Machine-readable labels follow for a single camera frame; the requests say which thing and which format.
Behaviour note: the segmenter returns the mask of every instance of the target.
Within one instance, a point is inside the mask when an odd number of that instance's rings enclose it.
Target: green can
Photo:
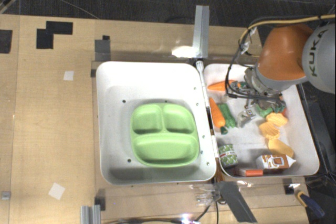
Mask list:
[[[232,144],[226,144],[218,148],[220,163],[223,168],[230,168],[238,164],[237,154]]]

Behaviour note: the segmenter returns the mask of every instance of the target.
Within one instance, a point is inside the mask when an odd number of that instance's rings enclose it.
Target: cucumber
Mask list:
[[[230,109],[227,104],[219,104],[218,105],[223,117],[225,118],[225,127],[234,128],[236,127],[235,118],[232,116]]]

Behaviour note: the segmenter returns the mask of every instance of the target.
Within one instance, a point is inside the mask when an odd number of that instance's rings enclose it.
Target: green vegetable toy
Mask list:
[[[219,104],[218,105],[224,119],[225,119],[225,127],[236,127],[235,118],[231,115],[230,109],[227,104]]]
[[[265,118],[269,113],[273,112],[272,108],[262,109],[258,104],[256,104],[256,111],[260,116]]]

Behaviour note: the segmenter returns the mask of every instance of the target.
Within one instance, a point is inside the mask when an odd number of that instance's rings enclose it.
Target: green plate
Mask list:
[[[139,162],[154,167],[187,165],[200,151],[194,117],[177,104],[137,107],[131,118],[131,141]]]

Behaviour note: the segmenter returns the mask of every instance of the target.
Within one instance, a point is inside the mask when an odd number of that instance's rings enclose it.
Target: carrot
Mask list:
[[[282,116],[286,116],[286,111],[287,111],[287,108],[284,108],[284,110],[282,111]]]
[[[221,81],[221,82],[217,82],[215,84],[209,85],[208,90],[225,92],[225,81]]]
[[[227,130],[225,128],[225,119],[215,103],[214,99],[209,98],[210,102],[210,110],[211,110],[211,115],[212,115],[212,121],[214,122],[214,125],[218,128],[220,128],[221,134],[226,134]]]

